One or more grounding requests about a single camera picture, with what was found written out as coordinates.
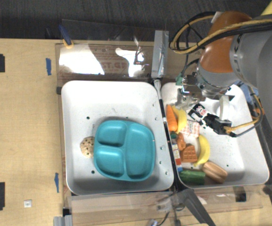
yellow banana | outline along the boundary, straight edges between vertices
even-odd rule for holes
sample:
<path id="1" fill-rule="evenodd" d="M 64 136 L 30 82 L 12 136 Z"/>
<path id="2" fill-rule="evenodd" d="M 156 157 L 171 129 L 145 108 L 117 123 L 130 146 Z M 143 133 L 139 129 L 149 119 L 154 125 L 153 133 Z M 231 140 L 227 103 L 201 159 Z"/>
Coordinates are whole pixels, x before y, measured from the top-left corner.
<path id="1" fill-rule="evenodd" d="M 187 115 L 183 109 L 178 110 L 174 105 L 172 109 L 173 113 L 178 117 L 178 129 L 176 133 L 179 133 L 187 125 Z"/>
<path id="2" fill-rule="evenodd" d="M 203 135 L 199 135 L 198 141 L 200 142 L 201 152 L 200 156 L 198 157 L 198 161 L 193 164 L 195 167 L 198 166 L 199 164 L 207 162 L 210 156 L 210 145 L 206 137 Z"/>

teal plate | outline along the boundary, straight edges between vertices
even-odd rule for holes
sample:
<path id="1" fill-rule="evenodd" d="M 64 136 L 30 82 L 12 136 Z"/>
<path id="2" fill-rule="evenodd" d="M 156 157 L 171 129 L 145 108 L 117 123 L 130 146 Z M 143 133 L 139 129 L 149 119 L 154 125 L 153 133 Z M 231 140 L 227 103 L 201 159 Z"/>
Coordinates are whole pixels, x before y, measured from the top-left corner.
<path id="1" fill-rule="evenodd" d="M 132 121 L 101 123 L 94 142 L 94 164 L 105 177 L 143 181 L 154 170 L 155 139 L 150 129 Z"/>

wooden table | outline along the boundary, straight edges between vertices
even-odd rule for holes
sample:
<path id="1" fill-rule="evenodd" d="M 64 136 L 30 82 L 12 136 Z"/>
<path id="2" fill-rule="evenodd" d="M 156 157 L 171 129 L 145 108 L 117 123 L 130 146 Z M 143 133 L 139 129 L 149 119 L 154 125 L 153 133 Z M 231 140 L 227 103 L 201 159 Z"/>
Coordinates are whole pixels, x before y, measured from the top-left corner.
<path id="1" fill-rule="evenodd" d="M 0 73 L 0 182 L 6 185 L 0 226 L 53 225 L 53 217 L 62 215 L 57 43 L 61 41 L 0 39 L 0 54 L 5 56 L 6 64 L 6 71 Z M 174 55 L 170 53 L 169 57 L 175 63 Z M 46 58 L 51 59 L 51 75 L 47 74 Z M 25 200 L 32 200 L 32 207 L 25 208 Z M 270 199 L 263 194 L 261 200 L 260 209 L 212 213 L 211 218 L 217 225 L 272 225 Z M 181 221 L 183 225 L 198 223 L 193 216 L 182 217 Z"/>

carrot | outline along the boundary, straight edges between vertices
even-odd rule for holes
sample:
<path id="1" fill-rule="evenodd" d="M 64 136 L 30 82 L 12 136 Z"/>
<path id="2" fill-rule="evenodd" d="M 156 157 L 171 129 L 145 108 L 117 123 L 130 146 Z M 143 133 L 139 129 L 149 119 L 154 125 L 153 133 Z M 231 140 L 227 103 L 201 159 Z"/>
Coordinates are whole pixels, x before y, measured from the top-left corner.
<path id="1" fill-rule="evenodd" d="M 169 131 L 176 131 L 178 129 L 178 122 L 170 105 L 166 107 L 166 119 Z"/>

dark floor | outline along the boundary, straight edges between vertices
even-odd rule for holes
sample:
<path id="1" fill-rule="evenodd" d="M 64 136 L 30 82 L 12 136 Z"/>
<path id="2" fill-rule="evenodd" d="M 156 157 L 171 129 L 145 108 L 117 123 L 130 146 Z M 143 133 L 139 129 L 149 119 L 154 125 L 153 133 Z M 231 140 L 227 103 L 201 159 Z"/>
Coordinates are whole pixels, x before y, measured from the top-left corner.
<path id="1" fill-rule="evenodd" d="M 166 29 L 171 35 L 200 12 L 237 10 L 255 17 L 270 1 L 0 0 L 0 38 L 44 39 L 47 26 L 56 37 L 60 37 L 59 24 L 66 24 L 69 33 L 76 34 L 73 20 Z M 208 29 L 206 24 L 198 26 L 202 34 L 206 34 Z M 194 35 L 190 35 L 190 41 L 196 40 Z"/>

